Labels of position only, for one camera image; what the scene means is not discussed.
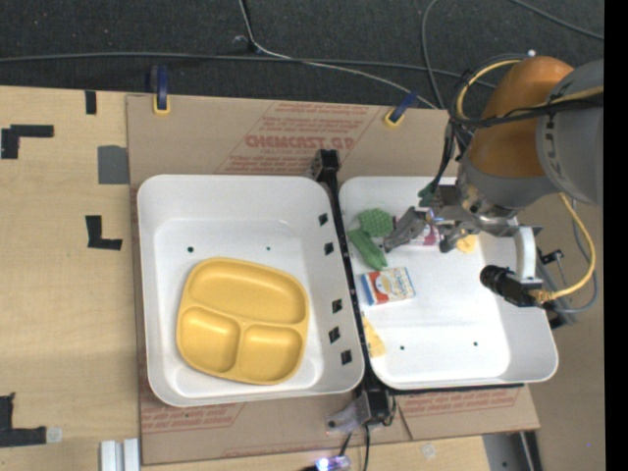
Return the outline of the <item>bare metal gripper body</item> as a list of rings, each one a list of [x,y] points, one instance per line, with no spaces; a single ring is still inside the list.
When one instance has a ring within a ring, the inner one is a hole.
[[[513,236],[519,228],[515,210],[487,201],[473,185],[439,184],[428,208],[443,237]]]

